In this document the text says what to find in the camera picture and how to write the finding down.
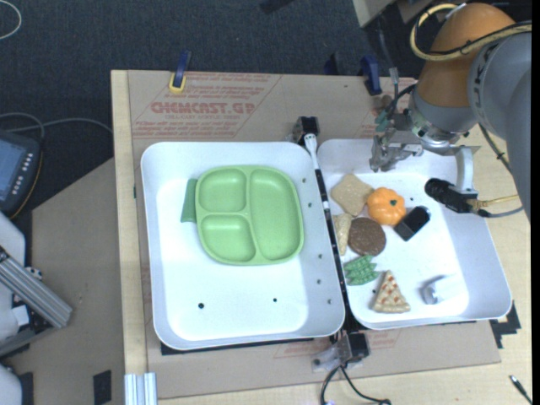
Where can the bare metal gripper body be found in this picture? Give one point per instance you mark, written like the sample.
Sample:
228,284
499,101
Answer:
407,139

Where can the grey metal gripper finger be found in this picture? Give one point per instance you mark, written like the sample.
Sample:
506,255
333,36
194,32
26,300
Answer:
376,158
392,160

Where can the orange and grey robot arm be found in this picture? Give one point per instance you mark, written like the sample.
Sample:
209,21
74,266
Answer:
498,78

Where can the tan bread slice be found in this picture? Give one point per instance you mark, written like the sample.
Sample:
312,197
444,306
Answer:
349,192

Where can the orange pumpkin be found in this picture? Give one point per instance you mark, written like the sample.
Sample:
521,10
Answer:
385,207

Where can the black rectangular box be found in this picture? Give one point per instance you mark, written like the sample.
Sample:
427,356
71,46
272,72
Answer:
413,224

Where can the thin black and white rod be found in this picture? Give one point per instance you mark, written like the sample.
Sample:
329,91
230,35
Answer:
325,201

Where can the brown round biscuit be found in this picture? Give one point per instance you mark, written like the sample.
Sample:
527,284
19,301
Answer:
366,236

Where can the beige toy biscuit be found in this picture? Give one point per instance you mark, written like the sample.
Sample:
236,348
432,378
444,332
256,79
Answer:
341,234

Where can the white plastic tray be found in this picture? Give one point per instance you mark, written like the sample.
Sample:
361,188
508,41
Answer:
236,293
443,251

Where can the green pea pods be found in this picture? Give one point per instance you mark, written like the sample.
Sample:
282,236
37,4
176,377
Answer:
359,271

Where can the green divided plate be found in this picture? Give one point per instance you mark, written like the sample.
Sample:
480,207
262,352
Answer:
253,213

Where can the pizza slice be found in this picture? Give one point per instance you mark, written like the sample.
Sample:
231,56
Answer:
389,297

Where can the brown cardboard board red print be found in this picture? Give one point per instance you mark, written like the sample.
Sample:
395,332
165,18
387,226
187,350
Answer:
219,108

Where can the black cylinder on white bracket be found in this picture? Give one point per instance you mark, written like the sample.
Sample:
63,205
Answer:
443,192

